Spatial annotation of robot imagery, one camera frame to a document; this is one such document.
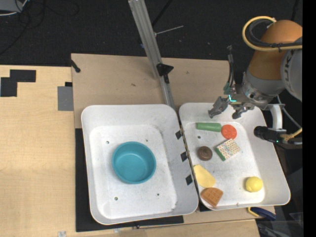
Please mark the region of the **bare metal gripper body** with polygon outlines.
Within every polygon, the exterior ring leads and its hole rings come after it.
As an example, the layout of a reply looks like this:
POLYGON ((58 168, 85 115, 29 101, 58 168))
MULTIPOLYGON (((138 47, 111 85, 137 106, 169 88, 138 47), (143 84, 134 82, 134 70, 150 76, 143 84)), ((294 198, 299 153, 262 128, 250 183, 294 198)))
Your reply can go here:
POLYGON ((247 83, 234 84, 228 95, 234 110, 253 110, 255 107, 264 110, 274 99, 273 95, 266 95, 247 83))

